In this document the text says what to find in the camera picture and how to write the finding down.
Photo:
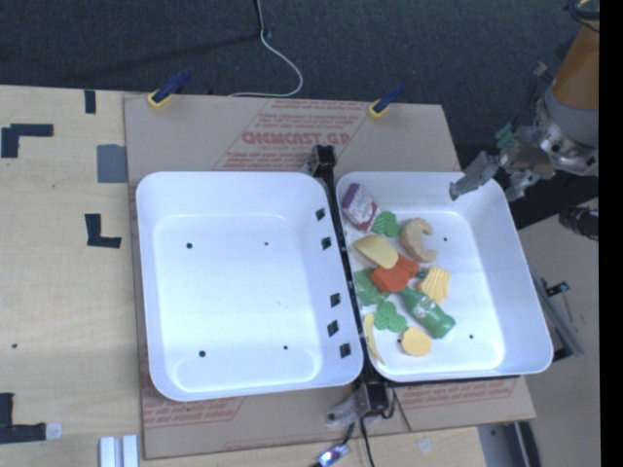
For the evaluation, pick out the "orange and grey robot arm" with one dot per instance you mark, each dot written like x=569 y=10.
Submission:
x=579 y=76

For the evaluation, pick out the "brown cardboard board red print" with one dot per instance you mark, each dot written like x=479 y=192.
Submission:
x=204 y=134

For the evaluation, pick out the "black cylinder on white bracket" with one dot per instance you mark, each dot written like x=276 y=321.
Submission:
x=580 y=222

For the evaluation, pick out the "thin black rod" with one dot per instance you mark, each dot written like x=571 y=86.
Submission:
x=342 y=241

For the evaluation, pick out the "tan toy croissant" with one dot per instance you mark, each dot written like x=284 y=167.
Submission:
x=414 y=241

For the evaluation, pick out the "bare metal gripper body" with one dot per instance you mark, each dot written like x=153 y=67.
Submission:
x=560 y=156

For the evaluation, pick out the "white plastic tray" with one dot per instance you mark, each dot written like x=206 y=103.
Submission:
x=233 y=290
x=477 y=299

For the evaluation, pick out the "pink and white carton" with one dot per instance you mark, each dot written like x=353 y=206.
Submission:
x=359 y=207

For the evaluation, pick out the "yellow round toy biscuit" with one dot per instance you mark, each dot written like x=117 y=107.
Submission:
x=416 y=342

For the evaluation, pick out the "green toy bottle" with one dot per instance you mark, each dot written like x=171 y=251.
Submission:
x=428 y=312

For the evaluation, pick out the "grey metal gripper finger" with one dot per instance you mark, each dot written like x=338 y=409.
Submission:
x=521 y=185
x=471 y=179

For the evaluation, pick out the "yellow banana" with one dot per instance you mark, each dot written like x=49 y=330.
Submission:
x=371 y=336

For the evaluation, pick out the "green toy lettuce leaf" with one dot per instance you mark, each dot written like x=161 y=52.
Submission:
x=389 y=316
x=387 y=224

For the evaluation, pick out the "orange toy carrot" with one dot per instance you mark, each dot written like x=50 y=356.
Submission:
x=392 y=276

